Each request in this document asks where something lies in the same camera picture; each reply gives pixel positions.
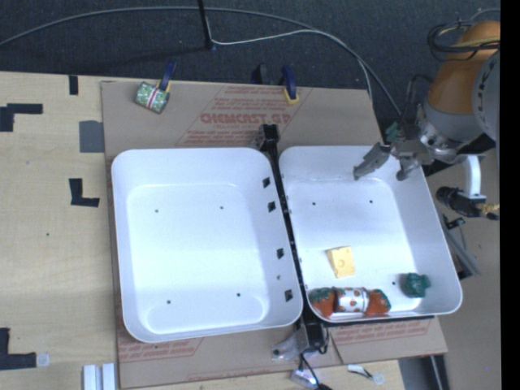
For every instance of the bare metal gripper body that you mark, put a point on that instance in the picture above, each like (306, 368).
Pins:
(412, 148)

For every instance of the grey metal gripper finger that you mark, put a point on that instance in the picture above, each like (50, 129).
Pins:
(370, 161)
(407, 169)

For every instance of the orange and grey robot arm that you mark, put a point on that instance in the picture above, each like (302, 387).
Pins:
(459, 79)

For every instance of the white plastic tray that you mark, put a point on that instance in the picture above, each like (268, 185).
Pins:
(195, 250)
(357, 226)

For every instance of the thin black rod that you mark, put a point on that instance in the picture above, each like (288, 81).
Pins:
(289, 222)

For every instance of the yellow cheese wedge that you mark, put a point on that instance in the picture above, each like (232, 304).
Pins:
(341, 261)

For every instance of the green broccoli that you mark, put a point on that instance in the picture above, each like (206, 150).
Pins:
(416, 285)

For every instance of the red strawberry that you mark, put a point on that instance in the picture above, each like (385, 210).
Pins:
(378, 303)
(323, 301)

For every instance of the white can with red print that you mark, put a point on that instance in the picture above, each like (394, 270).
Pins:
(352, 300)

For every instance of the brown cardboard board red print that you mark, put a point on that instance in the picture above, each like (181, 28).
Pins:
(227, 116)

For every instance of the black cylinder on white bracket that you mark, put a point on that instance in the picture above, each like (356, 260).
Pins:
(463, 203)

